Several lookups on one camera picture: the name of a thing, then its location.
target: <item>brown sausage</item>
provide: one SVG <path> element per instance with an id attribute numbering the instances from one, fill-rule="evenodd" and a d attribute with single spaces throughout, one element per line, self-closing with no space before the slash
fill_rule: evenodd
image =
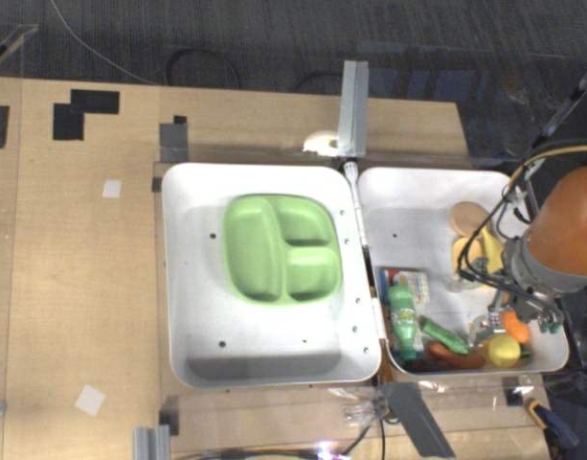
<path id="1" fill-rule="evenodd" d="M 458 370 L 478 370 L 486 363 L 483 355 L 458 355 L 438 341 L 431 341 L 427 345 L 427 351 L 435 359 L 441 359 Z"/>

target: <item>wooden surface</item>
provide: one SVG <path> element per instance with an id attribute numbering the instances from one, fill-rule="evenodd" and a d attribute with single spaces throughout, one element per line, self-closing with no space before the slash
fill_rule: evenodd
<path id="1" fill-rule="evenodd" d="M 54 142 L 53 103 L 69 103 L 72 88 L 118 90 L 121 111 L 87 114 L 83 142 Z M 237 160 L 260 161 L 275 153 L 300 159 L 308 134 L 337 128 L 339 100 L 0 80 L 0 101 L 16 110 L 11 129 L 18 121 L 21 138 L 20 151 L 14 141 L 0 150 L 0 209 L 15 204 L 15 216 L 0 217 L 0 266 L 13 267 L 8 286 L 5 278 L 0 280 L 0 302 L 7 305 L 11 296 L 10 328 L 6 308 L 0 308 L 0 380 L 5 380 L 8 402 L 3 441 L 0 420 L 0 458 L 130 459 L 133 428 L 156 426 L 167 398 L 161 395 L 161 382 L 168 389 L 169 380 L 160 365 L 160 256 L 155 251 L 150 189 L 159 123 L 171 123 L 174 114 L 188 117 L 192 157 L 204 153 L 204 160 L 226 160 L 223 151 L 228 151 L 239 152 Z M 443 160 L 468 165 L 453 104 L 370 101 L 369 118 L 370 150 L 398 154 L 408 163 L 426 152 L 437 159 L 434 164 Z M 256 145 L 262 147 L 259 154 Z M 120 198 L 102 197 L 106 180 L 122 181 Z M 13 244 L 2 245 L 1 235 L 11 230 Z M 85 384 L 105 395 L 95 417 L 75 407 Z M 170 385 L 179 390 L 178 384 Z M 185 392 L 183 387 L 174 395 Z M 262 441 L 272 440 L 265 431 L 260 433 L 261 415 L 251 405 L 252 394 L 236 407 L 221 408 L 204 430 L 218 440 L 226 429 L 246 428 Z M 206 409 L 217 401 L 201 397 L 207 402 L 200 412 L 213 413 Z M 479 397 L 470 400 L 487 401 L 491 393 Z M 341 405 L 325 401 L 331 404 L 325 417 L 341 417 Z M 455 418 L 443 408 L 450 407 L 448 403 L 435 406 L 437 420 L 460 458 L 479 458 L 478 448 L 495 449 L 495 455 L 487 456 L 491 458 L 547 458 L 542 433 L 521 409 L 510 411 L 510 416 L 491 414 L 494 407 L 483 402 L 479 407 L 467 405 L 467 416 Z M 281 422 L 271 430 L 285 436 L 289 430 L 304 434 L 305 425 L 298 420 L 303 408 L 286 411 L 289 415 L 279 417 Z M 230 422 L 223 424 L 228 415 Z M 473 423 L 476 427 L 469 430 Z M 306 426 L 311 437 L 312 424 Z M 342 430 L 342 423 L 337 428 Z M 354 437 L 354 430 L 345 432 L 336 439 Z M 398 458 L 417 458 L 401 426 L 389 426 L 388 433 L 388 458 L 395 453 Z M 371 431 L 355 458 L 378 458 L 375 435 Z"/>

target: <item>yellow cable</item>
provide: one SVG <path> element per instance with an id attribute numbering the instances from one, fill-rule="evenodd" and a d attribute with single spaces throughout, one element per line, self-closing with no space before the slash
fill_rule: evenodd
<path id="1" fill-rule="evenodd" d="M 532 158 L 526 160 L 523 165 L 519 166 L 516 169 L 516 171 L 514 171 L 514 174 L 512 175 L 512 177 L 510 178 L 510 181 L 508 183 L 508 187 L 511 188 L 512 184 L 514 184 L 514 182 L 516 182 L 516 179 L 519 177 L 519 175 L 521 175 L 521 172 L 523 171 L 523 169 L 525 169 L 527 167 L 527 165 L 535 162 L 536 160 L 540 160 L 541 158 L 553 157 L 555 155 L 562 155 L 565 153 L 578 153 L 581 151 L 587 151 L 587 145 L 581 145 L 578 147 L 565 147 L 563 149 L 551 149 L 549 151 L 545 151 L 544 153 L 538 153 L 537 155 L 533 156 Z"/>

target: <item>metal bracket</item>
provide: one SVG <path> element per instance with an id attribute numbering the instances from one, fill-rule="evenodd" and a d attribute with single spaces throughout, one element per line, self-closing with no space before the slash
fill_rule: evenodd
<path id="1" fill-rule="evenodd" d="M 133 431 L 133 460 L 170 460 L 169 426 L 136 427 Z"/>
<path id="2" fill-rule="evenodd" d="M 37 26 L 18 26 L 0 43 L 0 65 L 20 48 L 25 41 L 37 33 Z"/>
<path id="3" fill-rule="evenodd" d="M 338 125 L 339 157 L 366 154 L 369 81 L 367 61 L 345 61 Z"/>

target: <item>green bottle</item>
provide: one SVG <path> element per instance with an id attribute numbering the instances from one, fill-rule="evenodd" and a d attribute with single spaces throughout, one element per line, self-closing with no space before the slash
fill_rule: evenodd
<path id="1" fill-rule="evenodd" d="M 427 334 L 430 337 L 436 339 L 438 342 L 441 342 L 453 353 L 467 355 L 469 352 L 467 349 L 467 343 L 462 337 L 447 331 L 444 327 L 436 324 L 436 322 L 427 317 L 423 318 L 420 329 L 424 334 Z"/>
<path id="2" fill-rule="evenodd" d="M 393 333 L 399 341 L 399 355 L 404 361 L 414 361 L 417 359 L 417 352 L 413 345 L 418 322 L 410 287 L 408 285 L 390 287 L 388 298 Z"/>

